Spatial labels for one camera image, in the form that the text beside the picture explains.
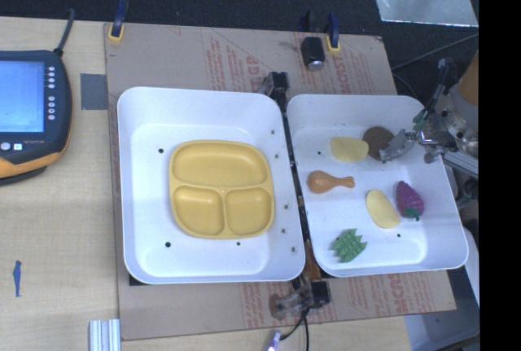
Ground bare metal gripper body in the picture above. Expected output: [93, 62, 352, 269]
[414, 107, 480, 158]

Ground brown round biscuit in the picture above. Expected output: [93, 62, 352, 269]
[361, 125, 396, 162]

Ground pale yellow potato piece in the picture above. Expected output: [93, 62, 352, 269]
[329, 135, 370, 163]
[364, 188, 401, 230]

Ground white plastic tray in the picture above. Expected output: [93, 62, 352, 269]
[116, 86, 307, 286]
[285, 93, 470, 279]

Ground orange chicken drumstick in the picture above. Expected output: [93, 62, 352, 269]
[306, 169, 356, 195]

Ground thin black rod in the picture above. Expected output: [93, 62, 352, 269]
[275, 94, 320, 282]

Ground green pea pods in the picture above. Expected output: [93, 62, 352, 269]
[329, 227, 369, 263]

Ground small black can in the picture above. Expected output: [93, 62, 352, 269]
[300, 36, 327, 71]

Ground yellow divided plate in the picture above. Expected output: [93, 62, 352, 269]
[168, 138, 276, 240]

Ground brown cardboard board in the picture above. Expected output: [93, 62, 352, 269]
[103, 22, 458, 341]

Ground black block with wires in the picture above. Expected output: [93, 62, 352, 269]
[310, 279, 332, 309]
[262, 71, 291, 99]

